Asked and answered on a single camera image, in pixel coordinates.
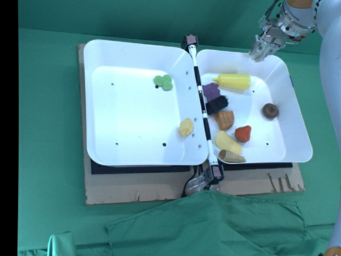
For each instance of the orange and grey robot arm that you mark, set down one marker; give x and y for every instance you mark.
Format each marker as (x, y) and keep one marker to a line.
(326, 63)

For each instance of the green clover-shaped toy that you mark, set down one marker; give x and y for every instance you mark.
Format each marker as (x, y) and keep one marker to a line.
(164, 82)

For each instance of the white plastic tray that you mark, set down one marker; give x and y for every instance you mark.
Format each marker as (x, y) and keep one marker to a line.
(282, 132)
(133, 116)

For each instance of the green cloth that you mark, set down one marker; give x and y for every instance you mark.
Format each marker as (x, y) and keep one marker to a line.
(213, 223)

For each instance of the purple grapes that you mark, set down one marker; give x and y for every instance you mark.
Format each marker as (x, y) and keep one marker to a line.
(211, 91)

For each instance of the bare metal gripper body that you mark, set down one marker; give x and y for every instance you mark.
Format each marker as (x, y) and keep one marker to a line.
(282, 31)

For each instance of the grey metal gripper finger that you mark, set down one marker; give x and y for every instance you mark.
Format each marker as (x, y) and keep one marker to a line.
(256, 47)
(266, 51)

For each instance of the yellow mustard bottle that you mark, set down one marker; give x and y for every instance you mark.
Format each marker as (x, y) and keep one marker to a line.
(235, 81)

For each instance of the brown chocolate doughnut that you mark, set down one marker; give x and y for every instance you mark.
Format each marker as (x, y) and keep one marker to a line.
(270, 111)

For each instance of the orange waffle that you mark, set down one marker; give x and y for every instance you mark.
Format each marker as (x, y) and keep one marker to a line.
(225, 120)

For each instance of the black and white thin rod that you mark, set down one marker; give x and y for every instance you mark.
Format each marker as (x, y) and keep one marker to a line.
(198, 85)

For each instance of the yellow lumpy toy food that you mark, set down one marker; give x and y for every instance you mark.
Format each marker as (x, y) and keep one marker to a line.
(186, 127)

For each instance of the pale yellow rounded toy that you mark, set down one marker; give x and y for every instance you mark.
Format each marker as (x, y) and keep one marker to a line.
(226, 142)

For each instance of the tan ice cream cone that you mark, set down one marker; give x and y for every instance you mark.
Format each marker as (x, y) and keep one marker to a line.
(231, 156)

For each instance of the black cylinder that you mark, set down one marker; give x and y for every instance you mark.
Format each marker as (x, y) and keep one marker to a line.
(217, 105)

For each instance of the brown cardboard board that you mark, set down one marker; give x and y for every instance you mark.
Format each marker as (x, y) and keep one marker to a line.
(160, 185)

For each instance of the red strawberry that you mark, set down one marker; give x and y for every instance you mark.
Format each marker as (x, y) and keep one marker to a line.
(243, 134)

